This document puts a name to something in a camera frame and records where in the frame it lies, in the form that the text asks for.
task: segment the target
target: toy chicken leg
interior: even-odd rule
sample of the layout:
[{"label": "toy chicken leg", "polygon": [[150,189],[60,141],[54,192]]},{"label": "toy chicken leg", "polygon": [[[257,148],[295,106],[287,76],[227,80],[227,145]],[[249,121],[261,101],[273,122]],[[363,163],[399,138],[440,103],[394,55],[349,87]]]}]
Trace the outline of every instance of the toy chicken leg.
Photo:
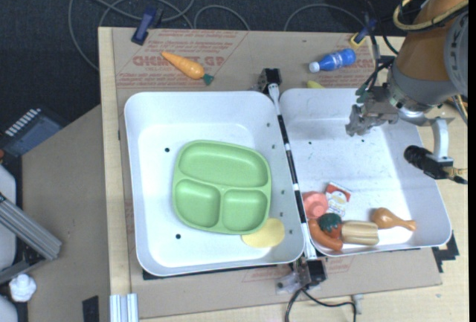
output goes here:
[{"label": "toy chicken leg", "polygon": [[209,85],[213,80],[213,76],[206,74],[205,69],[198,62],[194,62],[193,60],[188,59],[186,57],[181,57],[179,55],[171,54],[170,52],[166,51],[162,52],[162,56],[170,64],[172,64],[178,70],[182,71],[191,79],[203,79],[207,85]]}]

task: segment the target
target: white tray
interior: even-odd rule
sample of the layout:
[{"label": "white tray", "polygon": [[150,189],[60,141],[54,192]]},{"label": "white tray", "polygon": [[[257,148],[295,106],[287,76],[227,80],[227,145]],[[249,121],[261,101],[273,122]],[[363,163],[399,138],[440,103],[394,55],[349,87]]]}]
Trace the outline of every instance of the white tray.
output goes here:
[{"label": "white tray", "polygon": [[345,125],[355,92],[290,89],[280,98],[300,190],[323,192],[332,181],[352,193],[344,220],[369,222],[376,208],[386,207],[415,220],[417,228],[379,230],[374,246],[344,244],[339,252],[314,246],[328,256],[345,256],[446,244],[451,224],[436,181],[403,157],[407,146],[422,145],[417,127],[399,121],[350,137]]},{"label": "white tray", "polygon": [[[143,92],[125,105],[125,121],[138,260],[166,277],[200,271],[290,263],[304,237],[271,100],[254,91]],[[270,163],[270,217],[286,229],[273,248],[252,248],[241,236],[186,226],[172,204],[173,167],[179,150],[194,140],[222,141],[260,152]]]}]

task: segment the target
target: white bottle cap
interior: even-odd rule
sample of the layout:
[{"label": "white bottle cap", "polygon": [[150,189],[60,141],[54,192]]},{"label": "white bottle cap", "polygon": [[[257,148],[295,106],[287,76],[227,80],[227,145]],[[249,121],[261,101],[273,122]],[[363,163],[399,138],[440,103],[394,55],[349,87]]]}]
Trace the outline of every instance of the white bottle cap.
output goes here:
[{"label": "white bottle cap", "polygon": [[309,70],[315,74],[316,72],[319,72],[321,70],[321,67],[319,67],[318,62],[312,62],[309,64]]},{"label": "white bottle cap", "polygon": [[36,291],[36,283],[27,274],[19,274],[9,283],[10,293],[15,302],[27,302]]}]

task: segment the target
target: yellow disc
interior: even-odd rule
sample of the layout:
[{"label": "yellow disc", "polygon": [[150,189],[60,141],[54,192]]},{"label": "yellow disc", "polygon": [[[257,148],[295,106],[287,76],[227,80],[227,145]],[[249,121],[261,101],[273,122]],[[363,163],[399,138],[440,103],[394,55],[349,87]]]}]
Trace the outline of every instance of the yellow disc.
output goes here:
[{"label": "yellow disc", "polygon": [[252,234],[242,235],[243,242],[253,248],[270,248],[284,239],[284,224],[275,218],[266,220],[264,226]]}]

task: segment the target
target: toy sausage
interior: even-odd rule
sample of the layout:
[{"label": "toy sausage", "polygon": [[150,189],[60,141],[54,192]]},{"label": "toy sausage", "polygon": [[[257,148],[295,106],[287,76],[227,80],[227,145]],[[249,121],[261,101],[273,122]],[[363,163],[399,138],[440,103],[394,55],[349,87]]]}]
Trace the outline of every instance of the toy sausage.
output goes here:
[{"label": "toy sausage", "polygon": [[344,245],[342,240],[334,239],[333,237],[326,235],[321,230],[321,227],[319,227],[319,224],[315,219],[308,220],[307,225],[309,226],[311,237],[316,242],[323,245],[324,247],[333,249],[334,251],[340,251],[342,249],[342,245]]}]

